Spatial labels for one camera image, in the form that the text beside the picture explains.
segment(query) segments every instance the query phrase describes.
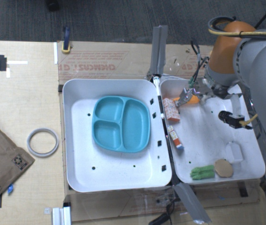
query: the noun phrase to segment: blue clamp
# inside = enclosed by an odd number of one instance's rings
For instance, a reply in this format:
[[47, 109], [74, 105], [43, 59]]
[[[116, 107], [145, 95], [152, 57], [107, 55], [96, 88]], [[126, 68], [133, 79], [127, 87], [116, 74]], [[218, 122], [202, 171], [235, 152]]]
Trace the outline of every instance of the blue clamp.
[[71, 51], [71, 44], [69, 42], [69, 27], [64, 27], [64, 41], [62, 42], [62, 52], [63, 53], [70, 53]]

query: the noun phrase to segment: duct tape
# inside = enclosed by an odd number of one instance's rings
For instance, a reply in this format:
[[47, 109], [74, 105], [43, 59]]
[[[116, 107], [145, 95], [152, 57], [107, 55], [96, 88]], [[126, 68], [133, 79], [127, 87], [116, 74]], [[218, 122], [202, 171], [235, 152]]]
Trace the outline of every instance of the duct tape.
[[[47, 132], [55, 138], [55, 140], [56, 140], [55, 147], [51, 151], [46, 152], [46, 153], [39, 153], [39, 152], [36, 152], [32, 149], [31, 144], [30, 144], [31, 139], [36, 133], [40, 133], [40, 132]], [[38, 128], [38, 129], [33, 130], [27, 138], [27, 147], [28, 147], [29, 152], [31, 154], [33, 154], [34, 156], [39, 157], [39, 158], [44, 158], [44, 157], [48, 157], [48, 156], [52, 155], [57, 150], [58, 145], [59, 145], [58, 135], [52, 129], [49, 129], [47, 127], [46, 128], [42, 127], [42, 128]]]

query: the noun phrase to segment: gray carpet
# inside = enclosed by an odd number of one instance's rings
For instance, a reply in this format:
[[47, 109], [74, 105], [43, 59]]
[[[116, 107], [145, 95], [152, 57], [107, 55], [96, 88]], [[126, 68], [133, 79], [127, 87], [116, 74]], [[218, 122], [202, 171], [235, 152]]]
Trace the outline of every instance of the gray carpet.
[[[236, 16], [255, 26], [266, 0], [58, 0], [50, 12], [45, 0], [0, 0], [0, 40], [53, 42], [70, 28], [73, 41], [152, 43], [154, 26], [168, 25], [168, 44], [213, 45], [207, 22]], [[266, 28], [266, 19], [260, 29]]]

